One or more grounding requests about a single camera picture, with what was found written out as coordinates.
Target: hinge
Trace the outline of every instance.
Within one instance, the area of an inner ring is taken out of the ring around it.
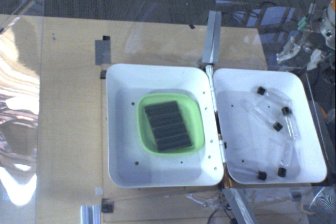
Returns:
[[[220,154],[222,157],[222,162],[225,163],[225,152],[224,152],[224,142],[222,138],[222,132],[221,132],[221,127],[219,123],[219,117],[218,117],[218,110],[217,110],[217,102],[216,102],[216,94],[215,94],[215,88],[214,88],[214,81],[213,81],[213,73],[214,69],[212,65],[207,65],[205,67],[205,72],[209,78],[209,84],[210,84],[210,90],[211,90],[211,98],[212,98],[212,103],[214,106],[214,112],[215,112],[215,117],[216,117],[216,125],[217,125],[217,133],[218,133],[218,140],[219,140],[219,149],[220,149]]]

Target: metal bracket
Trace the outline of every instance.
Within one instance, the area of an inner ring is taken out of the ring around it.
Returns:
[[[96,65],[111,63],[111,40],[109,36],[103,36],[103,40],[96,40]]]
[[[202,63],[217,63],[221,40],[222,13],[211,10],[206,29]]]
[[[258,220],[241,189],[227,188],[222,191],[239,224],[258,224]]]
[[[80,223],[81,224],[100,224],[100,205],[80,207]]]

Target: clear plastic tube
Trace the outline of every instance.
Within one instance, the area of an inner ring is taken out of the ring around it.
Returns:
[[[267,98],[272,103],[275,103],[281,107],[289,106],[291,104],[290,99],[283,93],[276,90],[266,90],[264,87],[259,87],[257,93]]]
[[[257,179],[260,179],[263,181],[265,181],[267,178],[266,172],[255,170],[255,169],[248,168],[248,167],[241,167],[241,166],[235,165],[234,167],[230,168],[230,171],[233,173],[243,174],[243,175],[247,175],[250,177],[256,177]]]
[[[289,138],[298,139],[300,137],[300,132],[292,110],[289,107],[285,106],[281,109],[281,111],[286,120],[286,127],[289,133]]]
[[[285,177],[293,155],[293,141],[285,142],[278,159],[278,176]]]
[[[278,120],[272,114],[270,114],[269,111],[266,111],[262,106],[260,106],[260,104],[254,106],[249,101],[246,101],[246,107],[254,117],[262,120],[277,132],[282,129],[282,125],[278,122]]]

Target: green plastic container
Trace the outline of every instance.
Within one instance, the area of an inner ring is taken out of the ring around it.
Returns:
[[[164,102],[176,101],[181,112],[192,146],[171,151],[159,152],[156,148],[154,135],[145,113],[145,106]],[[201,112],[197,102],[186,94],[153,93],[143,96],[137,107],[138,130],[142,146],[146,151],[155,155],[186,155],[199,151],[204,145],[204,130]]]

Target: white bin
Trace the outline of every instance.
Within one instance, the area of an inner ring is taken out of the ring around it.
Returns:
[[[213,102],[207,75],[190,67],[117,64],[107,72],[109,174],[126,188],[164,186],[210,186],[222,180],[223,162],[230,175],[243,184],[313,183],[323,181],[327,168],[301,81],[285,72],[219,69],[214,86],[223,140],[221,155]],[[285,92],[292,100],[301,139],[295,143],[295,157],[285,178],[277,176],[276,150],[281,143],[276,134],[256,125],[242,100],[259,98],[258,86]],[[136,117],[137,102],[146,94],[184,93],[199,105],[205,144],[197,153],[158,156],[141,145]],[[233,165],[253,166],[267,171],[265,181],[235,175]]]

